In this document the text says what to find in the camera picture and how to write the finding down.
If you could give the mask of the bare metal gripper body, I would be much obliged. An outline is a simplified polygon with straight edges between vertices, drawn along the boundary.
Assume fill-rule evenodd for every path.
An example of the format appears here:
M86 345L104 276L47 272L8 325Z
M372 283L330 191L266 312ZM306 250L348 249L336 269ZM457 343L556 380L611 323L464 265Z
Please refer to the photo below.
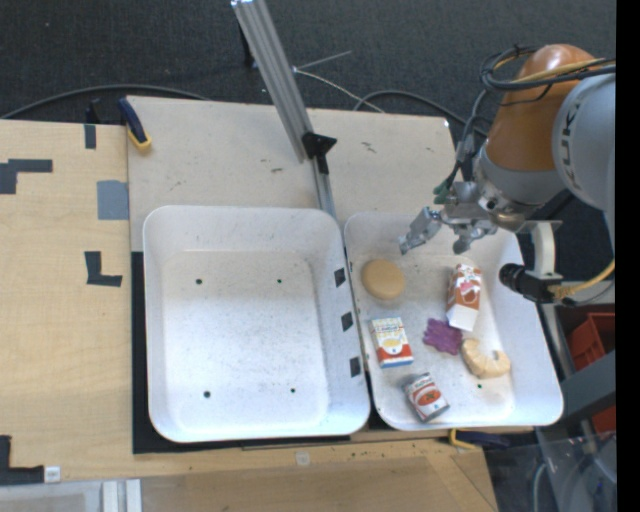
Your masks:
M460 234L486 234L498 228L517 232L531 216L531 206L512 201L493 185L457 181L444 196L441 220Z

